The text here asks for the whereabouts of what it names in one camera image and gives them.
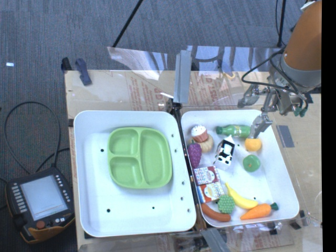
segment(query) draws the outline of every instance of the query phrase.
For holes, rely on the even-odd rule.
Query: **green plate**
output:
[[[147,127],[122,127],[108,140],[111,178],[129,188],[164,186],[172,177],[172,158],[166,137]]]

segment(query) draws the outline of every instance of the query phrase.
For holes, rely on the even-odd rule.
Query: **table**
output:
[[[88,70],[92,85],[84,86],[80,73],[65,72],[65,86],[69,124],[84,110],[146,110],[165,111],[166,102],[174,93],[175,71],[155,70]],[[189,101],[182,113],[191,110],[232,110],[242,97],[248,84],[241,82],[244,72],[231,75],[215,71],[192,71]],[[252,78],[263,81],[265,74],[254,73]],[[283,117],[269,113],[272,128],[289,129],[294,147],[283,147],[283,135],[275,133],[282,156],[300,203],[300,214],[295,220],[269,225],[248,227],[209,228],[198,216],[195,231],[172,234],[137,235],[109,238],[89,238],[79,219],[76,220],[79,251],[183,251],[195,240],[203,242],[220,236],[217,244],[209,244],[227,251],[322,251],[322,176],[321,176],[321,94],[312,94],[313,103],[304,118],[292,113]],[[258,101],[251,109],[260,109]],[[72,183],[75,212],[79,212],[78,183],[74,128],[69,127]]]

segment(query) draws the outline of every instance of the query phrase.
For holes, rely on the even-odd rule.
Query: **green bottle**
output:
[[[217,126],[216,133],[231,135],[232,137],[247,138],[250,135],[250,126],[246,125],[229,125],[226,127]]]

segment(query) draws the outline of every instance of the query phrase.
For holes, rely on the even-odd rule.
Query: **sausage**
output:
[[[221,222],[227,222],[231,220],[230,214],[222,214],[211,209],[206,203],[201,204],[202,212],[208,217]]]

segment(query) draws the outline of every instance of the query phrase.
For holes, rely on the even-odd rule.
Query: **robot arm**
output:
[[[286,116],[292,111],[296,116],[304,116],[307,108],[301,108],[303,102],[308,106],[305,93],[321,86],[321,41],[322,1],[318,1],[307,7],[287,46],[276,53],[281,54],[278,63],[273,62],[273,56],[268,59],[271,63],[268,86],[259,90],[258,84],[251,84],[243,98],[238,101],[237,106],[243,108],[256,103],[260,95],[266,95],[262,113],[254,120],[249,138],[257,138],[260,132],[264,132],[272,124],[268,119],[268,112],[278,110],[281,115]]]

